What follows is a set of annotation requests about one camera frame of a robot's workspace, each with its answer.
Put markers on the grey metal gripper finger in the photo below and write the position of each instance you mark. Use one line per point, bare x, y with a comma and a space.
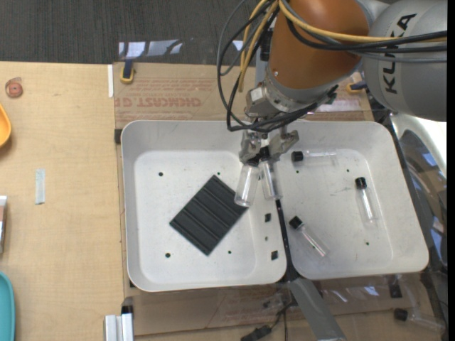
284, 140
250, 147

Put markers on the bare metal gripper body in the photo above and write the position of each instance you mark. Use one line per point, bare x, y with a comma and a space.
273, 104

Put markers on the clear bottle with black cap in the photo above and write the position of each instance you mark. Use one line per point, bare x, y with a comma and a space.
310, 238
421, 320
247, 185
366, 202
271, 181
316, 157

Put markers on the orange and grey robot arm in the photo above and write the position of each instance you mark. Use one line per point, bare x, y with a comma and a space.
320, 48

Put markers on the black ribbed mat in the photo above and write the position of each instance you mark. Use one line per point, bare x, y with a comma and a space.
208, 215

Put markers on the brown cardboard board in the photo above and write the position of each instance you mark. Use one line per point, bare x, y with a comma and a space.
163, 98

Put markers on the white plastic tray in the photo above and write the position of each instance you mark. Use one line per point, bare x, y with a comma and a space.
199, 268
355, 261

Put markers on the brown doughnut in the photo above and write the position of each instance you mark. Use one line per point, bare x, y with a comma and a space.
14, 88

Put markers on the orange plate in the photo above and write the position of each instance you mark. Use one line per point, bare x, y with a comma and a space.
4, 126

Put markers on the teal plate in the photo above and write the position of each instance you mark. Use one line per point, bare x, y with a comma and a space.
6, 307

